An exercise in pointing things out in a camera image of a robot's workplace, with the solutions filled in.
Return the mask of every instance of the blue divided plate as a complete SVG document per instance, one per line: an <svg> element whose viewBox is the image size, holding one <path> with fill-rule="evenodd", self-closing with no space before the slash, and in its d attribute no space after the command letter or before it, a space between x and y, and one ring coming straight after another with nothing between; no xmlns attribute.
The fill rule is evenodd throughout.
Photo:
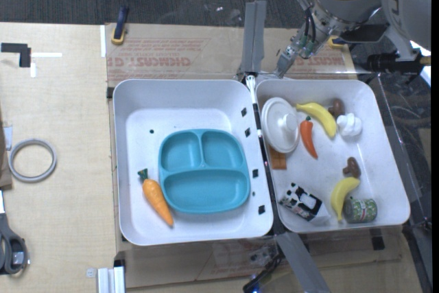
<svg viewBox="0 0 439 293"><path fill-rule="evenodd" d="M218 213L241 206L250 193L244 151L222 130L184 130L162 142L160 183L168 204L183 213Z"/></svg>

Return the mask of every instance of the toy banana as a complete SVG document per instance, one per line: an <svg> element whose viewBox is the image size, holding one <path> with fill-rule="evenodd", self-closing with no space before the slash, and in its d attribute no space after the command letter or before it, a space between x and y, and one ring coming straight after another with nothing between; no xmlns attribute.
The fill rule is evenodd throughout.
<svg viewBox="0 0 439 293"><path fill-rule="evenodd" d="M331 206L337 213L337 219L341 221L344 199L346 195L354 188L358 187L359 179L355 177L346 177L339 180L331 194Z"/></svg>
<svg viewBox="0 0 439 293"><path fill-rule="evenodd" d="M319 103L296 104L296 109L306 112L319 121L331 138L335 136L337 132L337 122L334 116Z"/></svg>

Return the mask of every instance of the red chili pepper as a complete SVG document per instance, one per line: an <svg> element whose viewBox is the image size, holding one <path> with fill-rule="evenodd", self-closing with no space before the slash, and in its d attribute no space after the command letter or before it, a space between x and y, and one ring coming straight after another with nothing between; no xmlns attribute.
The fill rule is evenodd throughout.
<svg viewBox="0 0 439 293"><path fill-rule="evenodd" d="M317 152L314 148L312 139L313 123L311 118L307 116L305 120L300 123L300 136L302 137L303 145L314 158L317 158Z"/></svg>

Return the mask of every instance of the scissors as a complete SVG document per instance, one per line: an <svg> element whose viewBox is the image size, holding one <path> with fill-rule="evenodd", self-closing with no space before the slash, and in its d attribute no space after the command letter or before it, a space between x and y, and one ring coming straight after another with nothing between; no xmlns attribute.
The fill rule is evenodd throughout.
<svg viewBox="0 0 439 293"><path fill-rule="evenodd" d="M25 241L14 233L8 225L3 203L3 191L0 189L0 273L16 274L27 263Z"/></svg>

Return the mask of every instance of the gray hose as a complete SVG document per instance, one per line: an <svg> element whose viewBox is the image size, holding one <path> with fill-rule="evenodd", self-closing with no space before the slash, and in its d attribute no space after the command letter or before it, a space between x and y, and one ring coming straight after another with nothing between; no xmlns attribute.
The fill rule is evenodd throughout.
<svg viewBox="0 0 439 293"><path fill-rule="evenodd" d="M32 176L24 176L20 173L18 173L14 168L14 157L16 153L23 149L24 147L27 147L29 145L41 145L42 147L49 150L49 153L52 156L52 164L49 166L47 171L43 172L41 175L32 177ZM9 167L11 169L12 174L14 177L22 182L27 183L36 183L41 180L44 180L47 178L55 169L56 166L56 153L54 147L52 147L48 142L44 141L43 139L37 139L37 138L31 138L31 139L25 139L24 141L18 142L14 147L11 149L11 153L9 154Z"/></svg>

